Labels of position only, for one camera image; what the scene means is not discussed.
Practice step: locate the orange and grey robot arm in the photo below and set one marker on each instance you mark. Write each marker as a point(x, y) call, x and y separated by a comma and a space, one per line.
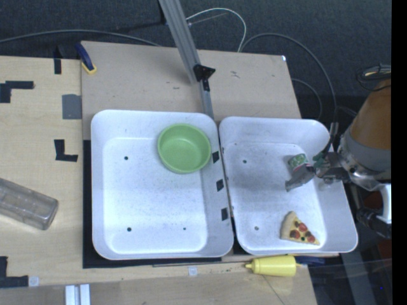
point(375, 116)

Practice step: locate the black cylinder on white bracket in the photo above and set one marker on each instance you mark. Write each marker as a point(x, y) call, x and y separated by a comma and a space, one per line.
point(386, 202)

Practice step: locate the yellow squeeze bottle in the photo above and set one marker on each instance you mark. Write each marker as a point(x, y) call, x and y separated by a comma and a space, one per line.
point(275, 265)

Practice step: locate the pale wood board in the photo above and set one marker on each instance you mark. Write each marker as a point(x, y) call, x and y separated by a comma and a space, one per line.
point(143, 81)

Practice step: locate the green bowl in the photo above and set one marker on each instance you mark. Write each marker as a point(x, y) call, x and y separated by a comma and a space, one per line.
point(184, 149)

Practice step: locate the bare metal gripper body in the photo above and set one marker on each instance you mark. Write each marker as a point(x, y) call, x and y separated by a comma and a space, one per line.
point(338, 170)

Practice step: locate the green and white small can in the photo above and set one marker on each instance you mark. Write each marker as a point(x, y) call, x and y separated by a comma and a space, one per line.
point(297, 161)

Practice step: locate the toy pizza slice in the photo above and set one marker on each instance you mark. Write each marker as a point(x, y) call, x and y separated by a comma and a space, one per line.
point(297, 230)

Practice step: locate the clear plastic bottle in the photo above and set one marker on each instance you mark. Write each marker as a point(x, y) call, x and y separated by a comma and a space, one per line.
point(25, 203)

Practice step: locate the white plastic tray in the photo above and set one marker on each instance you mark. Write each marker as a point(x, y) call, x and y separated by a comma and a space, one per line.
point(264, 189)
point(152, 202)

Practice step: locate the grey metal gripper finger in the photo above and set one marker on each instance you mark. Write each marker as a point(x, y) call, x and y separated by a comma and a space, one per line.
point(300, 178)

